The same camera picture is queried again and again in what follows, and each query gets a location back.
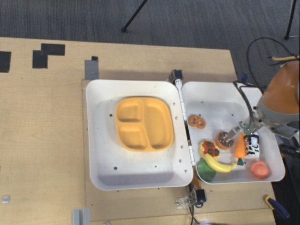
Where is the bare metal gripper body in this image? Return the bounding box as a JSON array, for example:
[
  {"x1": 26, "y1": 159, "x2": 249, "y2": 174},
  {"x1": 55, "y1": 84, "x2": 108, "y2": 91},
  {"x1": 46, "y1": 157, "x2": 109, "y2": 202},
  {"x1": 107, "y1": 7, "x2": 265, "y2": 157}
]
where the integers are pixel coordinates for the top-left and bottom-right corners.
[{"x1": 241, "y1": 112, "x2": 268, "y2": 136}]

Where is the chocolate doughnut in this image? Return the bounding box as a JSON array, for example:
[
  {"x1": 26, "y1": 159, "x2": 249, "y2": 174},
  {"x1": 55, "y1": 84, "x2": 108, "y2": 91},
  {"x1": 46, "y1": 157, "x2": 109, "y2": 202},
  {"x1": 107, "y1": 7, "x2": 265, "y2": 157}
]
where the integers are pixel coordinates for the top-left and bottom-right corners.
[{"x1": 215, "y1": 131, "x2": 234, "y2": 150}]

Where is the orange carrot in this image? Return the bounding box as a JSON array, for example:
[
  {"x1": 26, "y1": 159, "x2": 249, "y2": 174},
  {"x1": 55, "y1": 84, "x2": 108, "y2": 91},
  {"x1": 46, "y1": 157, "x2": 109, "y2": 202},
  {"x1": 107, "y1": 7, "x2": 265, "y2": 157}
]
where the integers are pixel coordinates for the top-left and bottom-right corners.
[{"x1": 234, "y1": 132, "x2": 248, "y2": 166}]

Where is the black and white milk carton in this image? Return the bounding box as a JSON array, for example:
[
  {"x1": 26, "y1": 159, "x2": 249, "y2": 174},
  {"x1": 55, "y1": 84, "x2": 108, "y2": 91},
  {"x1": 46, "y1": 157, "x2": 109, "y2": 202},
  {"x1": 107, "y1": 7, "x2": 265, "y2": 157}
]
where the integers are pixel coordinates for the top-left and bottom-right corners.
[{"x1": 243, "y1": 132, "x2": 261, "y2": 157}]

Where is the pizza slice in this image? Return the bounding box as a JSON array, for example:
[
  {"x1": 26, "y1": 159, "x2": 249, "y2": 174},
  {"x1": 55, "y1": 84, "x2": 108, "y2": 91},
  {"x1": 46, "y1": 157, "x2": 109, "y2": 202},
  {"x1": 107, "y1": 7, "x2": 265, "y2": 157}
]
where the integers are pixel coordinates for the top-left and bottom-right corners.
[{"x1": 198, "y1": 139, "x2": 221, "y2": 160}]

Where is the white plastic tray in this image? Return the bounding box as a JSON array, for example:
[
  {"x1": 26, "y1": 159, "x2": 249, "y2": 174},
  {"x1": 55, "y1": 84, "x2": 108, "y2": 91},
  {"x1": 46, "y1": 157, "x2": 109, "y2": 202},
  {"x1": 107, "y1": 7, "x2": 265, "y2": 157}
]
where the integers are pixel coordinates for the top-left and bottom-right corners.
[
  {"x1": 85, "y1": 79, "x2": 194, "y2": 191},
  {"x1": 181, "y1": 81, "x2": 286, "y2": 185}
]

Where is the yellow banana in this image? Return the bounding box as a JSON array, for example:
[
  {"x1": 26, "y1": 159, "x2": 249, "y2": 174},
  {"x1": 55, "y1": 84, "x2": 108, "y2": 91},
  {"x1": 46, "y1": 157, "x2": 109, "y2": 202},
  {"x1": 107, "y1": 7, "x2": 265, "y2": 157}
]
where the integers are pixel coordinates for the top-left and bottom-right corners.
[{"x1": 204, "y1": 153, "x2": 238, "y2": 174}]

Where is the brown pretzel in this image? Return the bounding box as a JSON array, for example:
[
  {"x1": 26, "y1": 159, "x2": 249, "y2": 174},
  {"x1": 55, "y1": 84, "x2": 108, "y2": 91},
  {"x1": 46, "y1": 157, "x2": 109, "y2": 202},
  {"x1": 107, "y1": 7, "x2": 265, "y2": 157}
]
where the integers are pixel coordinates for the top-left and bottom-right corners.
[{"x1": 187, "y1": 115, "x2": 207, "y2": 129}]

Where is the pink round toy food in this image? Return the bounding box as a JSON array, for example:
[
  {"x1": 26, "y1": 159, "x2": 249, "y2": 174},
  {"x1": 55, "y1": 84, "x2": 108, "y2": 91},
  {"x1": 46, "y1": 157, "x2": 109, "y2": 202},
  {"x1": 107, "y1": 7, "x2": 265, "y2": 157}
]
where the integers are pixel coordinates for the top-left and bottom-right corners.
[{"x1": 249, "y1": 160, "x2": 270, "y2": 180}]

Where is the green leafy vegetable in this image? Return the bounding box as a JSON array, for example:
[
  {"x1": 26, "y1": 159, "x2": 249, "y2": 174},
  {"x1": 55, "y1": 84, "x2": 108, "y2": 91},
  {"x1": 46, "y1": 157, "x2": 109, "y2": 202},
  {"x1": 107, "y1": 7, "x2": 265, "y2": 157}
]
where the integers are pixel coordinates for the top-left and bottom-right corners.
[{"x1": 196, "y1": 157, "x2": 217, "y2": 182}]

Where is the thin black and white rod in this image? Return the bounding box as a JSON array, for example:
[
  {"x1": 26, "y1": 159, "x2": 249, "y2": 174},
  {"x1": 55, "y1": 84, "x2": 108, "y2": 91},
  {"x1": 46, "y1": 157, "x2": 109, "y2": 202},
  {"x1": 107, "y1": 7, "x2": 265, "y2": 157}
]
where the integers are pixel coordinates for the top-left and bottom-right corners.
[{"x1": 174, "y1": 78, "x2": 196, "y2": 166}]

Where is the orange divided plate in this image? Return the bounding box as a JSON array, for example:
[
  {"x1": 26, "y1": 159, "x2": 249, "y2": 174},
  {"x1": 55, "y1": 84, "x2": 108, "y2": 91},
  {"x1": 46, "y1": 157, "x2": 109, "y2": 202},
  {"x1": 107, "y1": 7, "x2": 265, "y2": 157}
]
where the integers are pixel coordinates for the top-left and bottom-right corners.
[{"x1": 114, "y1": 97, "x2": 175, "y2": 153}]

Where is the black tripod leg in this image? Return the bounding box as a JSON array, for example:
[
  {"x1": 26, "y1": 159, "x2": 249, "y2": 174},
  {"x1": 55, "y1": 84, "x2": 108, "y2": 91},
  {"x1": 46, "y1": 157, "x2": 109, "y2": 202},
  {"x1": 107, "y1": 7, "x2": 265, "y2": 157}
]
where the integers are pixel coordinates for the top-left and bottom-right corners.
[
  {"x1": 120, "y1": 0, "x2": 160, "y2": 33},
  {"x1": 284, "y1": 0, "x2": 300, "y2": 41}
]

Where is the black block with wires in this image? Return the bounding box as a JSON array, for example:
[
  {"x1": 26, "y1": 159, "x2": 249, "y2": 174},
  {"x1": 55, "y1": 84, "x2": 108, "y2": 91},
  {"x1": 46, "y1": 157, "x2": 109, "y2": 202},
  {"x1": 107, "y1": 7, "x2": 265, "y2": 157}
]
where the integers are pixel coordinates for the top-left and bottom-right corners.
[
  {"x1": 195, "y1": 188, "x2": 208, "y2": 203},
  {"x1": 170, "y1": 69, "x2": 184, "y2": 81}
]

